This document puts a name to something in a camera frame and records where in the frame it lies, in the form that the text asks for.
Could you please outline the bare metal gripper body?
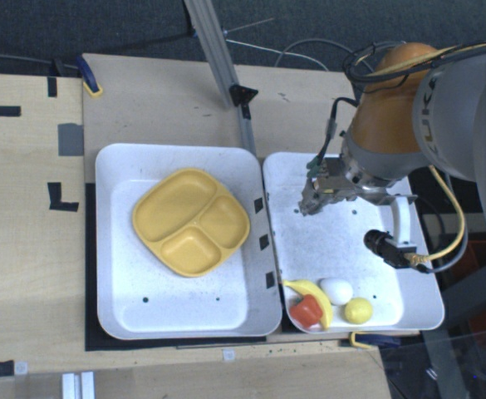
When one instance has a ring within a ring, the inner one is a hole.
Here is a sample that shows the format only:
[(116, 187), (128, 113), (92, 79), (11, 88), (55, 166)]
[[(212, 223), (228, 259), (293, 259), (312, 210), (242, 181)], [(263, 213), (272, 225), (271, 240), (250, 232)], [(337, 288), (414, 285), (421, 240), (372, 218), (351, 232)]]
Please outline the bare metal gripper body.
[(374, 205), (390, 205), (400, 197), (407, 204), (418, 199), (417, 195), (390, 193), (396, 180), (382, 180), (358, 170), (356, 163), (349, 165), (341, 157), (315, 157), (307, 164), (307, 189), (317, 194), (334, 194), (335, 202), (363, 199)]

